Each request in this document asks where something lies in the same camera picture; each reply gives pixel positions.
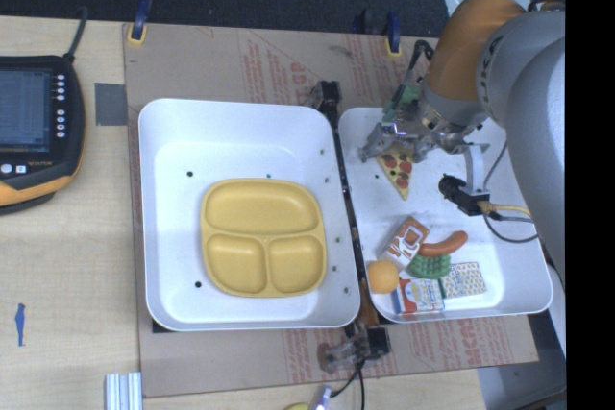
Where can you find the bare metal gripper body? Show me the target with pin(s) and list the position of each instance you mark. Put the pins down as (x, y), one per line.
(408, 133)

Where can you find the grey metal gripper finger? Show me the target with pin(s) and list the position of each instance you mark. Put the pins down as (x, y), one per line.
(372, 148)
(423, 150)

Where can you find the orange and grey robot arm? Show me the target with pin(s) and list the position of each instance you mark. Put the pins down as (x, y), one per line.
(533, 101)

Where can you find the toy pizza slice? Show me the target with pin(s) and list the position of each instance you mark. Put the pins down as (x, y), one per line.
(400, 175)

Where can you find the thin black and white rod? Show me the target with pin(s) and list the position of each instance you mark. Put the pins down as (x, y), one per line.
(347, 199)

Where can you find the orange toy sausage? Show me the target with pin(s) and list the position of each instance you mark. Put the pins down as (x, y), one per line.
(444, 246)

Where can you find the green toy vegetable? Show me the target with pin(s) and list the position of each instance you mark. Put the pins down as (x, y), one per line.
(430, 266)

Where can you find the yellow divided plate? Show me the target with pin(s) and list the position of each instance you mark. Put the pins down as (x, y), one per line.
(262, 206)

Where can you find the orange toy fruit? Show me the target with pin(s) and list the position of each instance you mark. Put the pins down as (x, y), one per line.
(382, 276)

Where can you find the yellow patterned packet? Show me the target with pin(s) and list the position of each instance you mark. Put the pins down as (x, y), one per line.
(463, 279)

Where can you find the white plastic tray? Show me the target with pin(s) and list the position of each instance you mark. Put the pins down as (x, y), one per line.
(178, 254)
(504, 264)

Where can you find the orange, white and blue carton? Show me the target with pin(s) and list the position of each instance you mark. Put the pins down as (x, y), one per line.
(418, 297)

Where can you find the brown cardboard board, red print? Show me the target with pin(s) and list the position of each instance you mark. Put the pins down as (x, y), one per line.
(230, 62)

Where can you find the yellow rounded toy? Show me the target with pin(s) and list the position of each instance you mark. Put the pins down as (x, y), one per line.
(296, 406)

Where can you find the black cylinder on white bracket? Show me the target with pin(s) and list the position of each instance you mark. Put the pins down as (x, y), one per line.
(459, 194)

